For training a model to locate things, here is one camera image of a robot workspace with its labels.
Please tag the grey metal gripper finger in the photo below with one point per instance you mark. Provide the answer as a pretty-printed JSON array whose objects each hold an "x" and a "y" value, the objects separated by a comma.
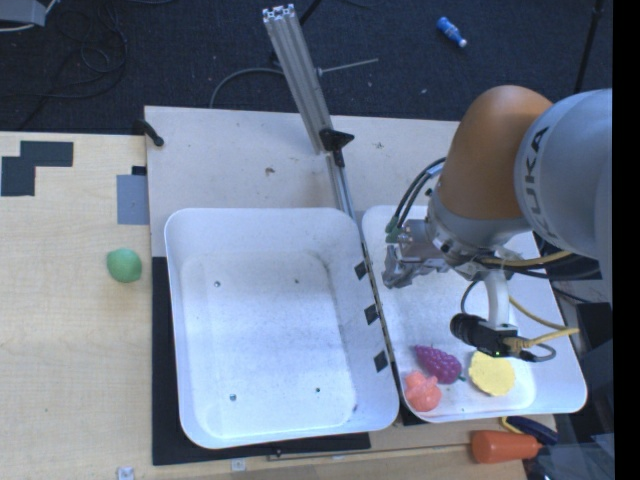
[
  {"x": 411, "y": 274},
  {"x": 391, "y": 268}
]

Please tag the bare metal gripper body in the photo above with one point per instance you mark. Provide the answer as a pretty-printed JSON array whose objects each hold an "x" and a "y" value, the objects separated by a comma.
[{"x": 425, "y": 250}]

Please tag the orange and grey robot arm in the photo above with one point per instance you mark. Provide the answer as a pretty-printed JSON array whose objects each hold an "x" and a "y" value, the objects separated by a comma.
[{"x": 500, "y": 168}]

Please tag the white plastic tray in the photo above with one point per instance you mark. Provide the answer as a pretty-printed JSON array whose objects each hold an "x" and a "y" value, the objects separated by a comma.
[
  {"x": 430, "y": 318},
  {"x": 270, "y": 328}
]

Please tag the thin black and white rod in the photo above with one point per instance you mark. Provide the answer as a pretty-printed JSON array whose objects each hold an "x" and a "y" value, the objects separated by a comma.
[{"x": 345, "y": 193}]

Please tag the purple toy grapes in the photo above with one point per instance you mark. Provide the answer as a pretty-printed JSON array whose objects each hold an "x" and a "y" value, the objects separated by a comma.
[{"x": 440, "y": 364}]

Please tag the orange toy fruit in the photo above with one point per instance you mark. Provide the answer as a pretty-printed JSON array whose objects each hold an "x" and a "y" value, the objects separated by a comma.
[{"x": 422, "y": 393}]

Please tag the yellow round biscuit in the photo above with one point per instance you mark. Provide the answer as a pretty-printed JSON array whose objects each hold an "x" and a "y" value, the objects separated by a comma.
[{"x": 492, "y": 374}]

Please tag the pale flat board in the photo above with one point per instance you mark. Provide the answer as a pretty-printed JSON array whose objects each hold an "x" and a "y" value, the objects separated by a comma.
[{"x": 240, "y": 158}]

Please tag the small blue bottle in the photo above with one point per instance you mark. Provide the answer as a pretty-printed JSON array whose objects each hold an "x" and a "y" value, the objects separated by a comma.
[{"x": 450, "y": 30}]

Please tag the green toy lime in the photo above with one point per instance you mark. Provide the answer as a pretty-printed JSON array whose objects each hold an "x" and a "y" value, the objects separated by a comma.
[{"x": 124, "y": 265}]

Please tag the black cylinder on white bracket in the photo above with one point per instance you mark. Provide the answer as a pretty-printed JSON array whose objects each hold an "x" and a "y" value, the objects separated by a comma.
[{"x": 477, "y": 330}]

